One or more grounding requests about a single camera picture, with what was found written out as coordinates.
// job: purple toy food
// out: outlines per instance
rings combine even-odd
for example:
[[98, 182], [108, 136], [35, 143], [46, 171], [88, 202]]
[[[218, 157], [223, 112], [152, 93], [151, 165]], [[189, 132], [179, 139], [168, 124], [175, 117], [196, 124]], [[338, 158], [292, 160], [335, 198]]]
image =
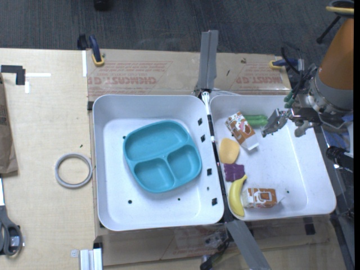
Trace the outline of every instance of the purple toy food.
[[244, 165], [224, 164], [225, 180], [233, 182], [241, 179], [245, 175]]

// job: black scissors handle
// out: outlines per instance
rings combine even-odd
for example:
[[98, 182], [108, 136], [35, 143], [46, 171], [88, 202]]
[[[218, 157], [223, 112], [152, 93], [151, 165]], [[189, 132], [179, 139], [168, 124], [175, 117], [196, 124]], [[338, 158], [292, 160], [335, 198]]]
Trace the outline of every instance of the black scissors handle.
[[[19, 237], [19, 244], [11, 245], [11, 237]], [[0, 206], [0, 251], [3, 250], [5, 255], [13, 256], [21, 250], [23, 246], [23, 236], [20, 228], [11, 222], [6, 213], [6, 207]]]

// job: wooden table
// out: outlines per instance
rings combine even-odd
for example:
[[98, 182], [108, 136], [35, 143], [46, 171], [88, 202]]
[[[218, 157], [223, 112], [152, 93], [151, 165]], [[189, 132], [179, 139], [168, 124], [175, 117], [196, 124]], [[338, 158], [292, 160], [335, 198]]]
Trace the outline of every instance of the wooden table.
[[[15, 85], [14, 74], [2, 74], [19, 164], [17, 173], [3, 176], [4, 198], [8, 216], [21, 227], [25, 247], [17, 257], [0, 256], [0, 269], [79, 269], [72, 253], [92, 249], [95, 239], [92, 183], [76, 190], [63, 188], [54, 166], [69, 152], [91, 157], [82, 52], [3, 48], [0, 57], [2, 65], [51, 74], [27, 78], [30, 93]], [[60, 170], [73, 183], [87, 174], [86, 166], [75, 159], [64, 162]], [[269, 264], [273, 269], [345, 269], [334, 229], [330, 223], [323, 226], [329, 235], [326, 242], [276, 249], [263, 241]], [[200, 262], [188, 258], [109, 269], [199, 269]], [[241, 255], [228, 255], [222, 263], [223, 269], [231, 265], [247, 268]]]

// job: yellow banana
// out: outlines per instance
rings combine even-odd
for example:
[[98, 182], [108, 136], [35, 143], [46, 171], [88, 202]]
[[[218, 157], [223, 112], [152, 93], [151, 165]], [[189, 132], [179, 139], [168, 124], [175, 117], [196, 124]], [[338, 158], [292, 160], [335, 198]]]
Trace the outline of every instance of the yellow banana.
[[238, 180], [232, 182], [229, 191], [229, 205], [231, 210], [239, 216], [244, 216], [244, 207], [242, 206], [241, 199], [240, 199], [240, 192], [242, 189], [242, 185], [244, 184], [245, 180], [247, 179], [246, 174]]

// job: white ring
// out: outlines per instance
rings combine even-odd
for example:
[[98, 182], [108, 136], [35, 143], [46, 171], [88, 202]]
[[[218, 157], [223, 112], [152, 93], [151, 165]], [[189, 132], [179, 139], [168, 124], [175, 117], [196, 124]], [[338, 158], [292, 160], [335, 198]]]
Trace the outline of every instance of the white ring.
[[[80, 183], [76, 183], [76, 184], [71, 184], [71, 183], [67, 183], [65, 182], [64, 180], [62, 180], [59, 176], [59, 167], [60, 167], [60, 164], [68, 159], [68, 158], [79, 158], [81, 160], [83, 160], [88, 168], [89, 168], [89, 174], [88, 176], [85, 178], [85, 180], [83, 182], [80, 182]], [[86, 156], [84, 156], [83, 154], [80, 154], [80, 153], [68, 153], [68, 154], [65, 154], [65, 155], [62, 155], [62, 157], [60, 157], [58, 159], [58, 161], [56, 162], [56, 165], [55, 165], [55, 178], [56, 180], [58, 181], [58, 183], [60, 185], [62, 185], [63, 187], [66, 187], [66, 188], [72, 188], [72, 189], [75, 189], [75, 188], [80, 188], [82, 186], [84, 186], [86, 183], [89, 182], [89, 180], [91, 179], [91, 176], [92, 176], [92, 169], [91, 169], [91, 161], [89, 158], [87, 158]]]

